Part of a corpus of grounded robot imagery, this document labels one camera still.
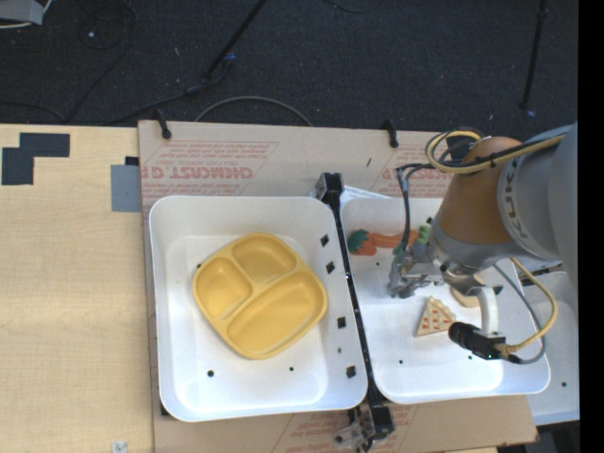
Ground beige pizza slice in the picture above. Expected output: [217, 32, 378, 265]
[413, 295, 458, 339]

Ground white plastic tray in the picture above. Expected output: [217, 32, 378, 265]
[148, 194, 370, 424]
[340, 194, 552, 406]

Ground white printed paper slip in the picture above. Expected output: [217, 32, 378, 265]
[340, 184, 394, 203]

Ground orange carrot with green top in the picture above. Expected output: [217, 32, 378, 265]
[346, 227, 421, 258]

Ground black cylinder on white bracket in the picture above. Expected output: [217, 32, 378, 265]
[447, 285, 509, 362]

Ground brown cardboard board red print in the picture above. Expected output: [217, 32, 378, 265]
[137, 119, 540, 453]

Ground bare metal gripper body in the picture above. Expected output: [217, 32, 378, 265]
[399, 242, 478, 298]

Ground yellow divided plate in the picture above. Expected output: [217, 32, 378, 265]
[191, 231, 329, 361]

